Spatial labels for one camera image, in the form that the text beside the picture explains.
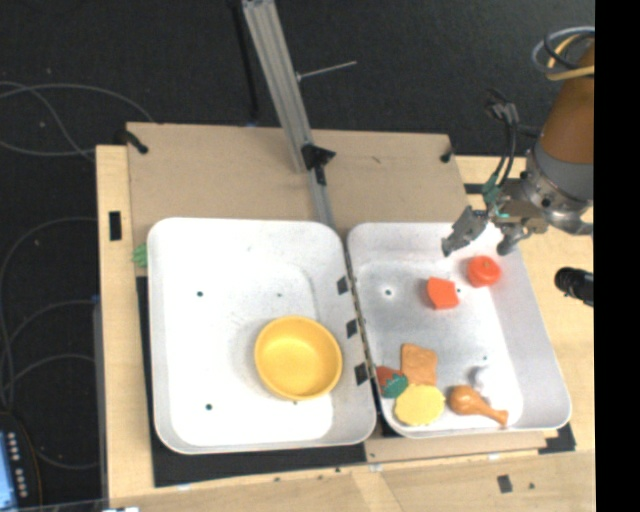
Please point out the red toy strawberry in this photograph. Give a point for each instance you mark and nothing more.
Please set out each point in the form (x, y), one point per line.
(387, 380)

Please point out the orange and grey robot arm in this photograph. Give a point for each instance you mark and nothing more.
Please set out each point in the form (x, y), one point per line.
(570, 130)

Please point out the red toy tomato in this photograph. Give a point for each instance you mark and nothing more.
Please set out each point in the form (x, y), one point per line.
(484, 271)

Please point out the brown toy toast slice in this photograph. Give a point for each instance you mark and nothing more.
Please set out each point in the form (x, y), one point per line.
(419, 364)

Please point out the yellow bowl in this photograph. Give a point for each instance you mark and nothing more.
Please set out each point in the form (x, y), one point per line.
(297, 357)

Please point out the yellow round biscuit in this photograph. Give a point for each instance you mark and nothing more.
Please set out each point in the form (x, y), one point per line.
(419, 405)

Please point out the brown cardboard board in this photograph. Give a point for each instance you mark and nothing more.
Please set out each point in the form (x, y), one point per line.
(225, 175)

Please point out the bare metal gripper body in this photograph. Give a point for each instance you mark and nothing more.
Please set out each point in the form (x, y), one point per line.
(545, 205)

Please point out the orange toy wedge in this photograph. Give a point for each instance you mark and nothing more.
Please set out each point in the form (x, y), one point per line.
(442, 294)

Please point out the white plastic tray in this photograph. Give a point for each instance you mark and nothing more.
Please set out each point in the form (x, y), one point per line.
(210, 340)
(450, 330)

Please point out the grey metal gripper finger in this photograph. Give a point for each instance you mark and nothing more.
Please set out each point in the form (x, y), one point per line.
(462, 232)
(511, 240)

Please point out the brown toy chicken drumstick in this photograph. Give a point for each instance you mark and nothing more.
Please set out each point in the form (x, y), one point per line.
(467, 400)

